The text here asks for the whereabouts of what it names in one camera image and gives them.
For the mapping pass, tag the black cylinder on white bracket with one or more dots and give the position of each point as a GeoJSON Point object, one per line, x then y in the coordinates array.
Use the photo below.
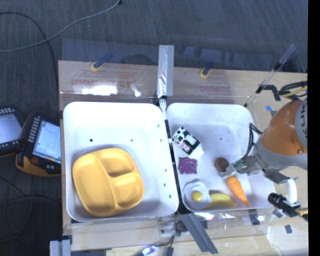
{"type": "Point", "coordinates": [285, 201]}

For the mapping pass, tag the white plastic tray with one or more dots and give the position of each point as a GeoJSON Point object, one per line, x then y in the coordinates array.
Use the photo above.
{"type": "Point", "coordinates": [215, 130]}
{"type": "Point", "coordinates": [115, 125]}

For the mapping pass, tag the orange carrot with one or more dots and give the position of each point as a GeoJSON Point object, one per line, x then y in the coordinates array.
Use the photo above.
{"type": "Point", "coordinates": [237, 190]}

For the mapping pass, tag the black and white carton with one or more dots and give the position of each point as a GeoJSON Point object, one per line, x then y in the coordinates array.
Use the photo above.
{"type": "Point", "coordinates": [186, 141]}

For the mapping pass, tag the white and yellow fried egg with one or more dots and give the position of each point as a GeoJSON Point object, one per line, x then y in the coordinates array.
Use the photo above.
{"type": "Point", "coordinates": [198, 193]}

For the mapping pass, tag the brown doughnut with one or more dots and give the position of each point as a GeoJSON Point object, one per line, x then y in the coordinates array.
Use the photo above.
{"type": "Point", "coordinates": [221, 163]}

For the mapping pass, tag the yellow banana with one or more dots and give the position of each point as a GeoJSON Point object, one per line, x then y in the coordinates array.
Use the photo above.
{"type": "Point", "coordinates": [222, 199]}

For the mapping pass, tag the yellow divided plate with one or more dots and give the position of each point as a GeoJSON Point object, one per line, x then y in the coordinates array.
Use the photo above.
{"type": "Point", "coordinates": [107, 182]}

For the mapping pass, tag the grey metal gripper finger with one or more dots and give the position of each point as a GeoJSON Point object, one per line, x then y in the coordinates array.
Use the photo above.
{"type": "Point", "coordinates": [228, 174]}
{"type": "Point", "coordinates": [233, 166]}

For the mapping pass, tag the brown cardboard board red print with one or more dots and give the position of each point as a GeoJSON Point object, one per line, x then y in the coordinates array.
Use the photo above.
{"type": "Point", "coordinates": [190, 82]}

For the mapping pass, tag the purple grapes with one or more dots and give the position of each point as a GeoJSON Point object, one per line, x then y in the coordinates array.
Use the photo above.
{"type": "Point", "coordinates": [187, 165]}

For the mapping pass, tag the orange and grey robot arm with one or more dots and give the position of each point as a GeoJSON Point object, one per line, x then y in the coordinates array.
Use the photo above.
{"type": "Point", "coordinates": [280, 135]}

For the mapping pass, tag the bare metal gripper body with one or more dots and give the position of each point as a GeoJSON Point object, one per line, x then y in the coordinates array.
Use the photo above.
{"type": "Point", "coordinates": [250, 165]}

